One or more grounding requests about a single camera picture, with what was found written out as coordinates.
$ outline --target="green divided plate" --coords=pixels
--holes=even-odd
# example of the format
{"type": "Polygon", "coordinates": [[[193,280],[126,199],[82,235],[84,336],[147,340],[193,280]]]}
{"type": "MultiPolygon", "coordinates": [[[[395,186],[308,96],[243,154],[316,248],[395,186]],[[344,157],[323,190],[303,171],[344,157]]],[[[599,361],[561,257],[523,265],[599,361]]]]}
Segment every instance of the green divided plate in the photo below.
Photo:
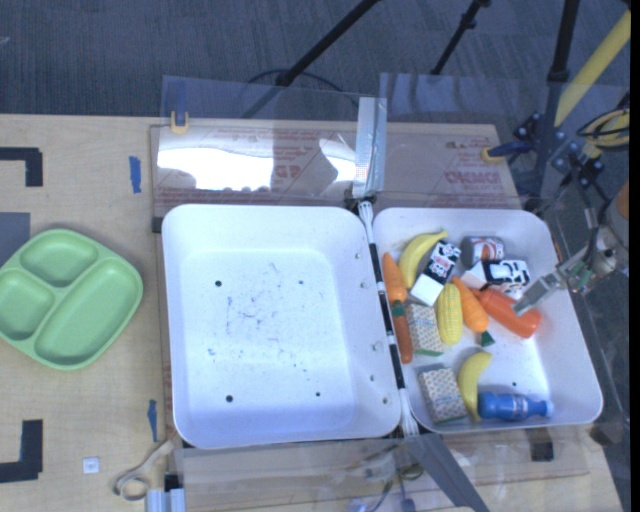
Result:
{"type": "Polygon", "coordinates": [[[138,271],[112,250],[75,231],[44,231],[0,267],[0,338],[77,370],[116,340],[142,291],[138,271]]]}

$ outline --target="yellow banana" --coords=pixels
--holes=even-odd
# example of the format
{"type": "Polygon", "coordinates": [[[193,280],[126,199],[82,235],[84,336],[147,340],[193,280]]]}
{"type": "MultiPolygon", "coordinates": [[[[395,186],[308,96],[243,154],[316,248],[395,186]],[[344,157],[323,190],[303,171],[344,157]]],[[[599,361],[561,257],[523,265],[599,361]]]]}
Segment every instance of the yellow banana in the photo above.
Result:
{"type": "Polygon", "coordinates": [[[398,266],[404,277],[407,288],[412,288],[418,275],[420,260],[441,238],[446,238],[447,232],[423,233],[411,239],[400,255],[398,266]]]}
{"type": "Polygon", "coordinates": [[[478,414],[478,379],[487,369],[493,356],[489,352],[476,352],[464,360],[458,371],[458,388],[460,396],[471,414],[473,421],[479,421],[478,414]]]}

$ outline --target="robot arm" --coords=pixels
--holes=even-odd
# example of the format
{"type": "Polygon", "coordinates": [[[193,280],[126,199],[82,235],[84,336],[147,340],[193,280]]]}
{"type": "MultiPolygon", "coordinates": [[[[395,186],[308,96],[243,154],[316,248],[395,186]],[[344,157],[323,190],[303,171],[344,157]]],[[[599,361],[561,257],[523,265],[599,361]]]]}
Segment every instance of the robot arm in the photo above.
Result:
{"type": "Polygon", "coordinates": [[[554,272],[535,281],[513,304],[518,316],[537,306],[558,289],[583,292],[619,270],[629,275],[629,178],[614,201],[605,205],[602,220],[595,220],[587,244],[554,272]]]}

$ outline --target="tripod leg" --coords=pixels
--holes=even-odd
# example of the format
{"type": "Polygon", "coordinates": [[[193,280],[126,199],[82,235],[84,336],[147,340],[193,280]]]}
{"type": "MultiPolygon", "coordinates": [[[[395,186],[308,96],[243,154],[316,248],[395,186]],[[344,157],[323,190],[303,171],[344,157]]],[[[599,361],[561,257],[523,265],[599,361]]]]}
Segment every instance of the tripod leg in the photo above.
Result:
{"type": "Polygon", "coordinates": [[[324,51],[331,46],[336,39],[344,34],[358,21],[369,9],[380,0],[362,0],[350,11],[338,24],[333,27],[318,43],[311,48],[298,62],[284,73],[280,74],[276,80],[276,85],[288,87],[309,65],[316,60],[324,51]]]}
{"type": "Polygon", "coordinates": [[[489,512],[458,461],[437,434],[408,437],[407,448],[456,507],[489,512]]]}
{"type": "Polygon", "coordinates": [[[316,45],[311,48],[298,62],[276,78],[275,86],[254,103],[244,114],[243,119],[250,119],[262,110],[280,92],[280,87],[289,87],[298,76],[307,69],[324,51],[329,48],[342,34],[358,21],[369,9],[380,0],[362,0],[342,18],[316,45]]]}
{"type": "Polygon", "coordinates": [[[490,5],[491,5],[491,0],[473,0],[471,2],[471,5],[469,6],[469,9],[467,9],[467,12],[462,15],[462,19],[460,20],[460,25],[458,26],[458,29],[456,30],[456,32],[453,34],[453,37],[451,38],[451,41],[449,41],[449,44],[445,48],[442,56],[440,57],[440,60],[438,61],[436,66],[431,70],[432,75],[440,74],[440,71],[442,71],[442,68],[447,63],[447,60],[449,60],[449,57],[453,53],[453,50],[455,50],[456,46],[460,42],[460,39],[462,39],[462,34],[464,34],[465,30],[471,30],[475,28],[476,26],[475,17],[476,17],[476,14],[478,14],[480,7],[489,7],[490,5]]]}
{"type": "Polygon", "coordinates": [[[569,60],[569,50],[573,39],[573,30],[578,17],[578,7],[580,0],[565,0],[562,10],[562,19],[560,21],[560,29],[558,30],[558,39],[556,41],[556,49],[553,58],[551,70],[547,76],[549,83],[549,96],[547,97],[547,107],[542,117],[542,130],[540,138],[537,141],[537,157],[535,164],[535,172],[538,176],[543,177],[542,188],[545,187],[544,170],[547,166],[547,160],[551,152],[553,137],[555,136],[555,118],[560,103],[560,95],[562,93],[562,84],[567,81],[569,71],[567,69],[567,61],[569,60]]]}

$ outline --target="corn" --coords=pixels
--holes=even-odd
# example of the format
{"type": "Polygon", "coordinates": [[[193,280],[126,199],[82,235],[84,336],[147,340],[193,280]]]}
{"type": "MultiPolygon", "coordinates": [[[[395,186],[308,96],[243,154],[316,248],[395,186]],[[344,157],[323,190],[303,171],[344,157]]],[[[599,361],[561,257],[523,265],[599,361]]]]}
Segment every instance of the corn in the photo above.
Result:
{"type": "Polygon", "coordinates": [[[462,338],[462,301],[460,291],[446,283],[436,300],[436,322],[440,339],[446,345],[455,345],[462,338]]]}

